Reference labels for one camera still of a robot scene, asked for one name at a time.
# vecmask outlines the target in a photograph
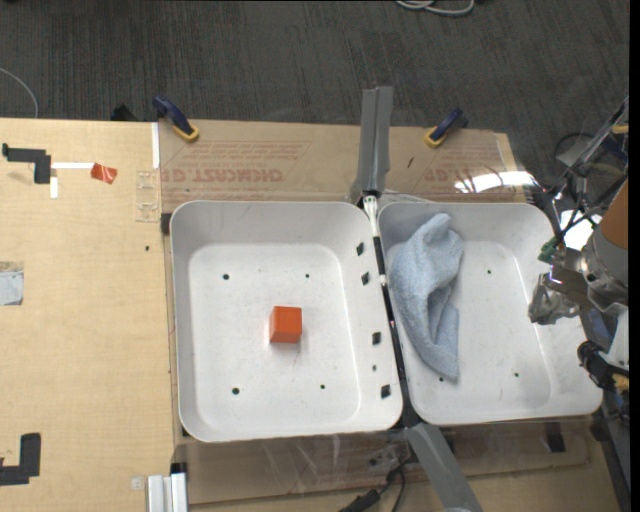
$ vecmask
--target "gray metal bar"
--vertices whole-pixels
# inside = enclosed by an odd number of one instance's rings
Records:
[[[393,110],[393,87],[376,87],[362,94],[358,175],[351,187],[356,202],[363,191],[383,192],[389,160],[389,128]]]
[[[407,440],[418,456],[429,481],[447,509],[482,512],[469,482],[439,428],[421,423],[406,430]]]

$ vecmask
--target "small orange object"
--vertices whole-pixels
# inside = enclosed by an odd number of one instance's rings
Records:
[[[269,318],[271,343],[298,343],[302,336],[302,309],[275,306]]]
[[[106,165],[94,164],[91,169],[91,177],[96,180],[104,181],[111,185],[113,180],[116,179],[118,175],[118,170],[113,167],[107,167]]]

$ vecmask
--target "gray carpet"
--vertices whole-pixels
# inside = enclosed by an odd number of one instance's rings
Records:
[[[150,120],[164,93],[193,118],[358,124],[362,89],[390,84],[394,125],[460,107],[548,183],[557,140],[593,131],[628,93],[629,4],[484,0],[452,19],[390,1],[18,0],[0,3],[0,67],[41,117],[65,119],[124,102]],[[32,115],[0,74],[0,116]]]

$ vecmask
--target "gray towel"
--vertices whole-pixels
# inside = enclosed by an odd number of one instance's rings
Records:
[[[389,284],[407,336],[422,360],[458,376],[458,310],[449,304],[463,242],[439,213],[407,241],[393,261]]]

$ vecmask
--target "white cable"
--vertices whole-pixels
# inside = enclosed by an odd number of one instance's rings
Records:
[[[31,89],[29,89],[29,86],[27,84],[25,84],[22,80],[20,80],[16,75],[14,75],[13,73],[11,73],[10,71],[7,71],[4,68],[0,68],[0,71],[2,71],[3,73],[5,73],[6,75],[9,75],[11,78],[13,78],[16,82],[18,82],[22,87],[24,87],[25,91],[27,91],[29,93],[29,96],[31,96],[31,99],[33,100],[33,105],[36,107],[36,115],[33,116],[34,118],[38,117],[38,100],[36,99],[36,95],[33,94],[33,91]]]
[[[425,0],[425,1],[417,1],[417,0],[405,0],[400,1],[396,0],[396,3],[405,9],[409,9],[410,11],[427,11],[432,12],[434,14],[442,14],[444,16],[463,16],[473,9],[475,0],[469,0],[469,3],[466,7],[462,9],[458,9],[455,11],[450,11],[447,9],[438,9],[437,7],[433,7],[433,4],[436,3],[436,0]]]

